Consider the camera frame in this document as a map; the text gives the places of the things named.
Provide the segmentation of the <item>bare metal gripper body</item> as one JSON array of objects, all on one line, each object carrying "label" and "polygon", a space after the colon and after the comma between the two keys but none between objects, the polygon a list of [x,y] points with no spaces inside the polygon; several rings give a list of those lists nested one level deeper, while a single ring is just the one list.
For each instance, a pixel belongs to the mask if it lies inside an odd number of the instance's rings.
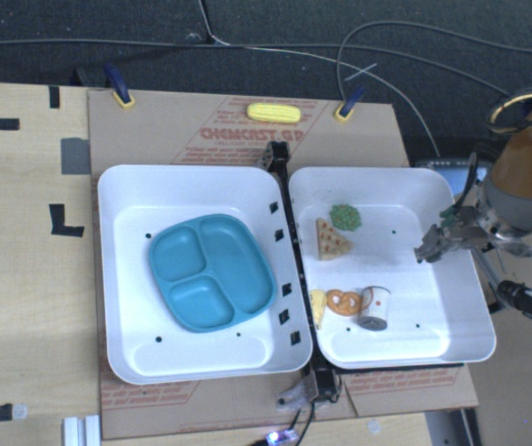
[{"label": "bare metal gripper body", "polygon": [[495,248],[513,256],[532,256],[532,244],[525,241],[530,232],[516,228],[493,208],[467,205],[457,209],[452,205],[441,212],[440,217],[441,253]]}]

